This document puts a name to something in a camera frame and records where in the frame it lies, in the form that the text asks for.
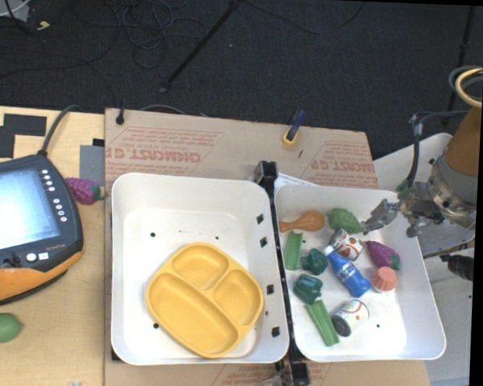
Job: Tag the orange chicken drumstick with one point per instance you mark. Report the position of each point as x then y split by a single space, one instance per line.
308 221

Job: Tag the green grapes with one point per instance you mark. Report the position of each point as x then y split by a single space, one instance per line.
343 220

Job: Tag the white plastic tray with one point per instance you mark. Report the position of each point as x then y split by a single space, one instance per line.
141 263
416 318

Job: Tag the green lime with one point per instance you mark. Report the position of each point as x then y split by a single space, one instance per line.
2 327

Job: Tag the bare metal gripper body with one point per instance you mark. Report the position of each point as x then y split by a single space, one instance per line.
446 209

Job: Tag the green broccoli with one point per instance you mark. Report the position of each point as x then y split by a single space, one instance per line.
314 261

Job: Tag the blue bottle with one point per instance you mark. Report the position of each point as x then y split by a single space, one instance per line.
352 276

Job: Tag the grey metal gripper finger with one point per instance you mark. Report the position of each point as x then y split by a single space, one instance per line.
379 215
414 229

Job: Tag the white can red print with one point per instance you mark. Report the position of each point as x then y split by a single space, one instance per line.
347 245

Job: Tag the long green celery stick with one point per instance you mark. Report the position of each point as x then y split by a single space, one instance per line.
323 323

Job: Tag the white paper sheet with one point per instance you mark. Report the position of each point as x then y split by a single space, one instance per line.
292 179

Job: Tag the purple grapes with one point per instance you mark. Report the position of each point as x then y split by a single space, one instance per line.
82 190
380 254

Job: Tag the brown cardboard board red print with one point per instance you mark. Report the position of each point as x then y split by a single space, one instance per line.
227 147

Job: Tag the black cylinder on white bracket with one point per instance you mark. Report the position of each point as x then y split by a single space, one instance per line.
461 267

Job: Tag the thin black rod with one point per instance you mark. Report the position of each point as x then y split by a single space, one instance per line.
283 267

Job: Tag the yellow divided plate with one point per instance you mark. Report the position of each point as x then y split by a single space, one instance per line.
203 303

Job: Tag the short green celery stick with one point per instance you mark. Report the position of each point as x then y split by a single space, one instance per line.
293 251

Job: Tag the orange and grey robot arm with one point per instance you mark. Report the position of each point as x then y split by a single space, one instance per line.
466 143

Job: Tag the dark green bell pepper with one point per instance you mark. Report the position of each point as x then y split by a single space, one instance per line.
308 289

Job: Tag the white can orange yellow print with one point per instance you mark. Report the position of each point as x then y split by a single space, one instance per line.
352 315

